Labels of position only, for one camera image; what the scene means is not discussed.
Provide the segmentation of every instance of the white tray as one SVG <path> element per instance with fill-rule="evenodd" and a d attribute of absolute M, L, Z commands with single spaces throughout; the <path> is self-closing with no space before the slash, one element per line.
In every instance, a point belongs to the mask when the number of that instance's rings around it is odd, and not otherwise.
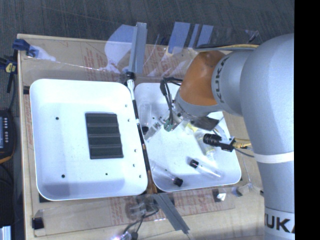
<path fill-rule="evenodd" d="M 40 79 L 30 87 L 30 102 L 36 185 L 44 198 L 135 196 L 146 190 L 145 162 L 127 87 Z M 117 114 L 123 158 L 90 159 L 87 112 Z"/>
<path fill-rule="evenodd" d="M 179 86 L 171 83 L 168 86 L 174 98 Z M 160 116 L 168 112 L 168 105 L 160 91 L 159 83 L 141 83 L 137 85 L 135 88 L 135 99 L 138 108 L 140 104 L 150 102 L 152 123 L 155 123 Z M 223 113 L 215 112 L 209 116 L 220 120 L 223 118 Z M 219 126 L 224 130 L 226 137 L 229 138 L 230 134 L 224 119 L 221 120 Z M 162 166 L 168 172 L 183 180 L 183 184 L 179 187 L 165 177 L 153 174 L 154 183 L 164 192 L 231 185 L 237 183 L 241 178 L 241 168 L 235 151 L 223 151 L 217 147 L 214 160 L 208 160 L 203 155 L 194 136 L 187 134 L 181 125 L 170 132 L 165 131 L 162 126 L 161 130 L 149 142 L 145 142 L 145 144 L 148 157 L 152 162 Z M 200 164 L 203 163 L 215 167 L 223 172 L 223 177 L 221 179 L 214 179 L 204 176 L 189 166 L 188 162 L 190 159 L 196 159 Z"/>

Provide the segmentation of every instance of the wire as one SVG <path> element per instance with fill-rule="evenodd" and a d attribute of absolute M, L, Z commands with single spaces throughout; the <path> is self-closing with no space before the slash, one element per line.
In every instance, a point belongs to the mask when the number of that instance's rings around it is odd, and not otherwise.
<path fill-rule="evenodd" d="M 181 84 L 177 83 L 177 82 L 182 82 L 183 80 L 182 79 L 179 79 L 179 78 L 175 78 L 175 77 L 164 77 L 161 82 L 160 82 L 160 90 L 162 92 L 162 94 L 164 95 L 165 97 L 165 100 L 166 100 L 166 103 L 168 105 L 168 108 L 169 108 L 169 122 L 171 125 L 174 124 L 174 115 L 173 115 L 173 106 L 172 106 L 172 103 L 173 103 L 173 100 L 172 100 L 172 96 L 171 96 L 171 93 L 170 93 L 170 89 L 169 89 L 169 86 L 168 86 L 168 83 L 172 83 L 174 85 L 177 85 L 177 86 L 180 86 Z"/>
<path fill-rule="evenodd" d="M 11 101 L 8 107 L 8 111 L 11 112 L 12 106 L 14 104 L 14 100 L 15 100 L 15 96 L 16 96 L 16 78 L 15 75 L 12 75 L 12 80 L 13 80 L 13 93 L 12 93 L 12 97 L 11 97 Z"/>
<path fill-rule="evenodd" d="M 247 154 L 247 153 L 245 153 L 245 152 L 243 152 L 243 151 L 241 151 L 241 150 L 239 150 L 239 149 L 237 149 L 237 148 L 235 148 L 235 150 L 236 150 L 236 151 L 238 151 L 239 153 L 241 153 L 241 154 L 243 154 L 243 155 L 247 156 L 247 157 L 250 157 L 250 158 L 254 158 L 254 157 L 255 157 L 254 155 Z"/>
<path fill-rule="evenodd" d="M 246 147 L 243 147 L 243 149 L 244 149 L 244 150 L 251 150 L 251 151 L 254 151 L 254 149 L 253 149 L 253 148 L 251 148 L 251 147 L 248 147 L 248 146 L 246 146 Z"/>
<path fill-rule="evenodd" d="M 132 227 L 132 226 L 134 226 L 134 225 L 136 225 L 136 224 L 140 223 L 140 225 L 139 225 L 138 229 L 135 231 L 135 232 L 137 233 L 137 232 L 138 232 L 138 230 L 139 230 L 139 228 L 140 228 L 140 226 L 141 226 L 141 224 L 142 224 L 142 222 L 144 221 L 144 219 L 146 219 L 146 218 L 148 218 L 148 217 L 151 217 L 151 216 L 155 215 L 157 212 L 159 212 L 159 209 L 157 209 L 156 211 L 154 211 L 153 213 L 150 213 L 150 214 L 148 214 L 148 215 L 143 215 L 143 216 L 141 217 L 141 219 L 139 219 L 139 220 L 137 220 L 137 221 L 135 221 L 135 222 L 133 222 L 133 223 L 129 224 L 129 225 L 124 229 L 124 231 L 123 231 L 123 233 L 122 233 L 122 234 L 126 233 L 126 232 L 127 232 L 127 231 Z"/>
<path fill-rule="evenodd" d="M 8 171 L 8 169 L 3 164 L 0 164 L 0 168 L 2 168 L 4 170 L 4 172 L 10 178 L 11 184 L 13 184 L 14 183 L 14 178 L 11 176 L 10 172 Z"/>
<path fill-rule="evenodd" d="M 12 184 L 10 184 L 8 181 L 6 181 L 5 179 L 0 178 L 0 183 L 5 184 L 6 186 L 10 187 L 13 189 Z"/>

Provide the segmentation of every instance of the electronic device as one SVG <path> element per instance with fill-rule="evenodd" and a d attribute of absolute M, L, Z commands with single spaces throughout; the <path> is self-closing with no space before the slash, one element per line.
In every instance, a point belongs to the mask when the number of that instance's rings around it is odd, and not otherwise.
<path fill-rule="evenodd" d="M 8 110 L 0 110 L 0 164 L 8 161 L 15 152 L 16 129 Z"/>

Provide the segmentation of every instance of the small bottle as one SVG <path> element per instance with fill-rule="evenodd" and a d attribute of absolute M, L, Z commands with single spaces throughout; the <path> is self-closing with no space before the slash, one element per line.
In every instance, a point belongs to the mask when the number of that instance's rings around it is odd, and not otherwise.
<path fill-rule="evenodd" d="M 151 124 L 151 104 L 142 103 L 139 106 L 139 119 L 143 135 L 149 131 Z"/>
<path fill-rule="evenodd" d="M 162 167 L 160 164 L 155 163 L 154 161 L 150 160 L 151 165 L 151 174 L 159 177 L 159 178 L 166 178 L 174 185 L 177 185 L 178 187 L 181 187 L 182 183 L 184 182 L 181 178 L 173 175 L 171 172 L 169 172 L 166 168 Z"/>
<path fill-rule="evenodd" d="M 192 159 L 189 165 L 195 168 L 199 173 L 211 177 L 215 180 L 221 180 L 224 176 L 222 171 L 219 171 L 207 164 L 199 164 L 197 160 Z"/>
<path fill-rule="evenodd" d="M 202 153 L 209 159 L 213 160 L 214 155 L 216 153 L 216 150 L 213 146 L 205 144 L 204 143 L 204 133 L 200 130 L 196 130 L 194 133 L 194 137 L 196 138 L 196 141 L 198 142 L 198 145 L 200 149 L 202 150 Z"/>

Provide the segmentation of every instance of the black cap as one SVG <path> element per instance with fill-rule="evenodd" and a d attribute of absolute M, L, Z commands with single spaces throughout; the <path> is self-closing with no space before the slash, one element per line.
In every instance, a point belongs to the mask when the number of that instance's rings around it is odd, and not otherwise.
<path fill-rule="evenodd" d="M 191 167 L 193 167 L 193 168 L 197 168 L 198 165 L 199 165 L 199 162 L 196 161 L 196 160 L 194 160 L 194 159 L 192 159 L 192 160 L 190 161 L 189 165 L 190 165 Z"/>
<path fill-rule="evenodd" d="M 138 233 L 137 232 L 132 232 L 131 233 L 131 239 L 132 240 L 138 240 Z"/>
<path fill-rule="evenodd" d="M 143 135 L 146 135 L 146 133 L 149 131 L 149 127 L 148 126 L 142 126 L 141 129 L 142 129 L 142 134 Z"/>
<path fill-rule="evenodd" d="M 181 187 L 182 183 L 184 181 L 181 178 L 175 177 L 173 180 L 173 184 L 177 185 L 178 187 Z"/>
<path fill-rule="evenodd" d="M 135 81 L 137 78 L 136 78 L 136 74 L 134 72 L 131 72 L 131 71 L 128 71 L 125 73 L 126 74 L 126 77 L 128 79 L 132 79 L 133 81 Z"/>

